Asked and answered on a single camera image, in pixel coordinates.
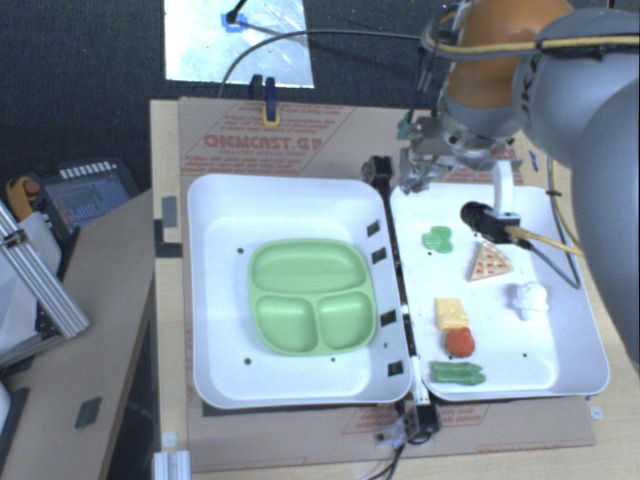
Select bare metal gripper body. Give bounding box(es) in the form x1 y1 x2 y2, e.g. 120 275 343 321
403 116 512 174

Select green toy grapes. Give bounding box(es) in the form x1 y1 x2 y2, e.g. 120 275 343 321
421 225 456 255

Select thin black and white rod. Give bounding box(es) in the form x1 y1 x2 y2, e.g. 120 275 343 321
378 177 432 405

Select toy pizza slice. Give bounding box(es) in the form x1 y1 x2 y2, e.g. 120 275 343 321
467 240 514 283

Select brown cardboard board red print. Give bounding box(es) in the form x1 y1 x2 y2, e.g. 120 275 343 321
177 97 597 474

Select yellow toy cheese wedge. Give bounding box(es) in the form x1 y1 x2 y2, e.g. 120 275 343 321
433 296 471 332

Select green divided plate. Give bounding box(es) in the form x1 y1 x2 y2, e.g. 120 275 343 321
247 238 379 356

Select red toy tomato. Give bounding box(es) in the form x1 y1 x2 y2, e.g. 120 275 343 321
444 326 476 359

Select green toy beans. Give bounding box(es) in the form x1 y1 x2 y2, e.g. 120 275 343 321
430 360 487 386

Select white plastic tray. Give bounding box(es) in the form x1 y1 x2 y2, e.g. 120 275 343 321
187 173 414 410
389 181 612 403

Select black block with thin wires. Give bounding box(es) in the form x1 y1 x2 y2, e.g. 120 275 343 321
361 155 395 186
402 401 442 444

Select black cylinder on white bracket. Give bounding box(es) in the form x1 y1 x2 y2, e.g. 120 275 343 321
460 160 522 245

